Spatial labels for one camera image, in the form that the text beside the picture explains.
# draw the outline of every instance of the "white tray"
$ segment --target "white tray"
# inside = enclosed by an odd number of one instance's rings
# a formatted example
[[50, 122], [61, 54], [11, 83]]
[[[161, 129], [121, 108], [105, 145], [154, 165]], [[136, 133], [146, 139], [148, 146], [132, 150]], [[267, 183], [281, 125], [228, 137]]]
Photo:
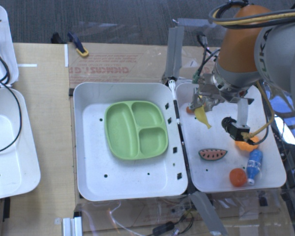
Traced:
[[[84, 198], [105, 201], [164, 197], [186, 190], [188, 179], [168, 87], [159, 83], [82, 83], [75, 88], [73, 98], [77, 181]], [[168, 148], [162, 155], [122, 160], [111, 153], [104, 114], [111, 104], [127, 100], [150, 101], [160, 108], [169, 137]]]
[[[229, 172], [233, 168], [246, 167], [248, 152], [244, 152], [235, 146], [234, 140], [223, 129], [221, 122], [225, 117], [237, 118], [237, 104], [224, 102], [213, 107], [212, 111], [207, 112], [208, 122], [212, 125], [211, 129], [208, 129], [203, 123], [195, 120], [194, 115], [186, 112], [186, 107], [192, 100], [193, 88], [195, 87], [197, 87], [196, 84], [185, 83], [180, 84], [176, 89], [180, 122], [191, 178], [195, 187], [200, 191], [213, 193], [282, 186], [286, 181], [286, 171], [271, 128], [269, 128], [267, 139], [258, 147], [263, 152], [264, 157], [261, 173], [255, 178], [255, 185], [232, 186], [229, 180]], [[247, 120], [251, 132], [254, 132], [266, 123], [261, 95], [257, 88], [251, 87], [245, 97], [255, 99], [249, 105]], [[264, 134], [265, 130], [257, 136], [262, 138]], [[228, 153], [220, 160], [205, 161], [198, 155], [198, 151], [205, 148], [225, 149]]]
[[[7, 63], [12, 84], [18, 79], [18, 67], [8, 16], [0, 6], [0, 56]], [[0, 78], [5, 71], [0, 63]], [[0, 199], [32, 191], [40, 181], [40, 169], [23, 96], [12, 89], [22, 112], [22, 130], [16, 142], [0, 152]], [[16, 137], [20, 126], [19, 109], [11, 92], [0, 88], [0, 149]]]

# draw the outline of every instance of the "toy watermelon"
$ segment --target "toy watermelon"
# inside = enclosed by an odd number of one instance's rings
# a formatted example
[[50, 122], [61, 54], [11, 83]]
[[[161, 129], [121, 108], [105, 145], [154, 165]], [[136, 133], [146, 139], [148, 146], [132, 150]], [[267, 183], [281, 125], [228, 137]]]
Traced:
[[216, 161], [224, 157], [227, 150], [218, 148], [206, 148], [199, 151], [199, 156], [206, 161]]

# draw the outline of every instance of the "dark gray floor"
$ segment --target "dark gray floor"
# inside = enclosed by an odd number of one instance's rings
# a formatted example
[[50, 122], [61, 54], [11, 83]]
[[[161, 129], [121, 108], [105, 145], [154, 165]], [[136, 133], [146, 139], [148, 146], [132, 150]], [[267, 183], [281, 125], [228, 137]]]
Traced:
[[[82, 42], [167, 45], [173, 19], [207, 19], [228, 0], [0, 0], [8, 13], [13, 42], [50, 43], [56, 31], [68, 41], [68, 31]], [[289, 9], [295, 0], [249, 0], [271, 10]], [[219, 46], [216, 31], [210, 46]], [[184, 45], [197, 45], [186, 32]]]

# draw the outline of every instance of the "bottle cap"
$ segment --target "bottle cap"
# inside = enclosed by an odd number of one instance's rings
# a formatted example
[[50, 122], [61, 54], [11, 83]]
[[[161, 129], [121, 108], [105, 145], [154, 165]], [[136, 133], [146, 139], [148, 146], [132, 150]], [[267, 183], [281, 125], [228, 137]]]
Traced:
[[255, 181], [252, 178], [248, 178], [247, 182], [249, 185], [255, 185]]

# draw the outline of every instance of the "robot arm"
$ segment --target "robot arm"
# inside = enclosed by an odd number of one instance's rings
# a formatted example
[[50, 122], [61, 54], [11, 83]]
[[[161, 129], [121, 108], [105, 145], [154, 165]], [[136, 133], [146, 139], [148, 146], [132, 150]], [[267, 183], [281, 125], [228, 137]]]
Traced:
[[[235, 6], [241, 9], [233, 19], [221, 19]], [[259, 80], [289, 92], [295, 108], [295, 9], [271, 12], [247, 0], [230, 1], [209, 16], [228, 29], [213, 73], [198, 80], [190, 108], [204, 105], [205, 111], [210, 111], [224, 101], [237, 103], [240, 120], [225, 118], [222, 126], [234, 140], [247, 141], [242, 136], [249, 132], [245, 108], [253, 99], [244, 96]]]

